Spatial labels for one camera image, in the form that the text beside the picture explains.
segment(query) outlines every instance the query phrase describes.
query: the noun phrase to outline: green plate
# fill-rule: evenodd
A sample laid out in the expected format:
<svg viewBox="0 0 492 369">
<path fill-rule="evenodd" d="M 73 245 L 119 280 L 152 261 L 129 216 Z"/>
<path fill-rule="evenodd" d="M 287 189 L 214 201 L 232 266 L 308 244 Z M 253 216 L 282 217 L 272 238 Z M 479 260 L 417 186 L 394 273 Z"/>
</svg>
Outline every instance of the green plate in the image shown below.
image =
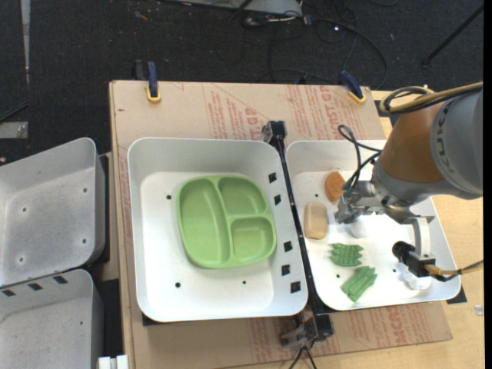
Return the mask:
<svg viewBox="0 0 492 369">
<path fill-rule="evenodd" d="M 194 178 L 179 188 L 176 203 L 184 249 L 197 265 L 249 265 L 275 250 L 277 237 L 267 198 L 251 179 Z"/>
</svg>

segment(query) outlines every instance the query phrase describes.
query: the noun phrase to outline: table surface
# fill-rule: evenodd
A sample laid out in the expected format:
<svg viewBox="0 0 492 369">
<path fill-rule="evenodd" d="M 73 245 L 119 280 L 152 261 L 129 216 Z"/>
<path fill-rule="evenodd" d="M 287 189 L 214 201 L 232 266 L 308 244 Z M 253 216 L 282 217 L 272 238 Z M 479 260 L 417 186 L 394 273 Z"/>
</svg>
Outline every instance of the table surface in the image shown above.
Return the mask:
<svg viewBox="0 0 492 369">
<path fill-rule="evenodd" d="M 373 91 L 375 100 L 381 99 L 387 92 Z M 389 118 L 380 118 L 384 133 L 391 132 Z M 111 135 L 113 142 L 113 174 L 115 183 L 115 230 L 118 236 L 123 234 L 124 226 L 118 201 L 118 187 L 120 179 L 114 168 L 118 164 L 118 137 L 116 135 L 115 121 L 111 121 Z M 484 257 L 484 217 L 483 200 L 465 201 L 449 196 L 433 196 L 434 206 L 439 215 L 440 222 L 446 234 L 448 244 L 453 253 L 458 267 L 464 267 Z M 124 255 L 119 255 L 119 266 L 124 267 L 126 260 Z M 135 352 L 133 351 L 131 313 L 128 301 L 128 275 L 127 272 L 119 272 L 121 285 L 121 316 L 123 321 L 124 349 L 130 358 L 132 369 L 144 369 L 134 364 Z M 449 341 L 409 345 L 404 347 L 385 348 L 358 353 L 334 354 L 316 357 L 314 362 L 318 368 L 394 368 L 424 367 L 433 369 L 461 369 L 464 367 L 485 367 L 484 348 L 484 273 L 483 271 L 465 274 L 461 277 L 466 301 L 454 304 L 442 302 L 444 313 L 453 335 Z M 291 361 L 271 362 L 267 364 L 247 365 L 243 368 L 257 369 L 283 369 L 288 368 Z M 308 368 L 311 363 L 303 358 L 296 367 Z"/>
</svg>

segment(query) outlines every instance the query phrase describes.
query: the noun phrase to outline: cardboard sheet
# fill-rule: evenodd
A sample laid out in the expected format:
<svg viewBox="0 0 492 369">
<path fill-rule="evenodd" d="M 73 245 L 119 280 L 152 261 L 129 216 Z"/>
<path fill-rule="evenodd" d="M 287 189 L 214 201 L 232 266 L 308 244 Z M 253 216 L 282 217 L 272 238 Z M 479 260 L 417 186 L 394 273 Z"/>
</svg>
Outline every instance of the cardboard sheet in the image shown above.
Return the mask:
<svg viewBox="0 0 492 369">
<path fill-rule="evenodd" d="M 146 84 L 110 84 L 125 236 L 122 280 L 128 277 L 130 317 L 125 318 L 126 310 L 123 317 L 131 364 L 136 369 L 193 369 L 292 360 L 297 351 L 280 343 L 280 336 L 294 329 L 291 318 L 144 325 L 135 292 L 128 148 L 143 137 L 260 139 L 270 120 L 285 121 L 289 142 L 341 139 L 339 124 L 349 126 L 357 139 L 384 139 L 371 92 L 364 90 L 367 100 L 359 105 L 341 86 L 160 82 L 161 102 L 152 104 Z M 315 344 L 315 357 L 451 339 L 440 302 L 336 312 L 331 320 L 335 335 Z"/>
</svg>

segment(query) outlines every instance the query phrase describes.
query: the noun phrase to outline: black hole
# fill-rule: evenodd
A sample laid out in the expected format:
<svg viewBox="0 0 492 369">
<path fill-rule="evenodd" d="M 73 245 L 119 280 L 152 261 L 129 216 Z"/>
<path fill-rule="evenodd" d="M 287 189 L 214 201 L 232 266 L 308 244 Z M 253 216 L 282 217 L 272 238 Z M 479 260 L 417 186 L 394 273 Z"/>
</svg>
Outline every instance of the black hole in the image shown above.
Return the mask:
<svg viewBox="0 0 492 369">
<path fill-rule="evenodd" d="M 7 297 L 13 297 L 15 295 L 15 292 L 12 290 L 4 290 L 4 291 L 2 291 L 2 293 L 4 295 L 6 295 Z"/>
<path fill-rule="evenodd" d="M 43 289 L 43 287 L 41 287 L 38 283 L 31 283 L 28 284 L 28 286 L 32 288 L 34 291 L 39 291 Z"/>
<path fill-rule="evenodd" d="M 294 283 L 291 283 L 291 294 L 294 292 L 298 292 L 301 290 L 301 282 L 300 281 L 295 281 Z"/>
<path fill-rule="evenodd" d="M 62 276 L 54 276 L 53 279 L 58 283 L 58 284 L 67 284 L 67 279 L 65 279 Z"/>
<path fill-rule="evenodd" d="M 291 266 L 290 265 L 282 265 L 282 276 L 285 276 L 286 274 L 291 273 Z"/>
</svg>

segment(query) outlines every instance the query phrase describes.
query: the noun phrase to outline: wooden table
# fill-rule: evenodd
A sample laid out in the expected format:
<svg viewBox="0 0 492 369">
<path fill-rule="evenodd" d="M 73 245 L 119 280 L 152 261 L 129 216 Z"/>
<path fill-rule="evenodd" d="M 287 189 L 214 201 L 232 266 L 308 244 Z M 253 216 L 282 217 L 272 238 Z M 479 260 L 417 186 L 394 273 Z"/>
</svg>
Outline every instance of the wooden table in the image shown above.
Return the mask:
<svg viewBox="0 0 492 369">
<path fill-rule="evenodd" d="M 128 91 L 128 96 L 135 90 L 133 85 L 129 85 L 131 90 Z M 383 93 L 374 92 L 374 99 L 381 99 Z M 112 135 L 112 174 L 111 178 L 115 183 L 115 230 L 117 232 L 116 241 L 118 242 L 118 265 L 119 279 L 121 287 L 121 317 L 123 321 L 123 336 L 124 349 L 130 360 L 132 369 L 147 369 L 135 365 L 135 356 L 138 355 L 136 349 L 141 346 L 146 346 L 146 351 L 151 349 L 158 350 L 158 345 L 153 345 L 154 341 L 149 338 L 146 340 L 138 339 L 135 333 L 135 328 L 141 322 L 141 318 L 135 313 L 135 307 L 131 306 L 131 272 L 128 270 L 131 264 L 128 264 L 128 257 L 125 249 L 125 213 L 122 209 L 124 204 L 125 193 L 121 193 L 120 187 L 124 182 L 121 181 L 120 167 L 121 157 L 119 152 L 126 151 L 121 147 L 121 139 L 118 137 L 118 106 L 115 103 L 115 94 L 110 91 L 110 108 L 111 108 L 111 135 Z M 151 108 L 150 105 L 143 101 L 142 108 Z M 144 123 L 148 126 L 148 131 L 141 133 L 141 136 L 152 136 L 159 133 L 159 126 L 156 121 L 148 119 L 145 110 L 142 109 L 140 117 L 134 119 L 139 120 L 139 124 Z M 190 122 L 190 130 L 199 124 L 193 117 L 188 116 Z M 379 121 L 384 129 L 383 133 L 388 135 L 391 132 L 391 123 L 388 118 L 380 118 Z M 173 126 L 169 122 L 162 122 L 162 125 L 168 127 L 163 129 L 161 136 L 175 136 Z M 179 132 L 176 136 L 185 136 L 186 132 Z M 483 201 L 481 199 L 473 201 L 460 200 L 458 198 L 450 198 L 446 196 L 433 197 L 437 213 L 439 215 L 444 232 L 447 236 L 451 251 L 454 254 L 454 259 L 458 266 L 467 266 L 475 261 L 480 260 L 484 256 L 484 218 L 483 218 Z M 462 276 L 462 285 L 467 301 L 462 303 L 448 304 L 441 303 L 450 326 L 450 331 L 453 335 L 449 341 L 409 345 L 405 347 L 391 347 L 380 350 L 363 351 L 357 353 L 325 355 L 315 358 L 315 363 L 318 368 L 395 368 L 401 367 L 432 367 L 433 369 L 462 369 L 462 368 L 480 368 L 484 367 L 484 316 L 480 309 L 484 306 L 484 273 L 478 271 Z M 246 367 L 257 367 L 258 369 L 280 369 L 287 368 L 291 365 L 291 361 L 277 361 L 265 364 L 247 365 Z M 161 367 L 176 367 L 162 363 Z M 301 360 L 296 367 L 308 368 L 311 367 L 309 360 Z"/>
</svg>

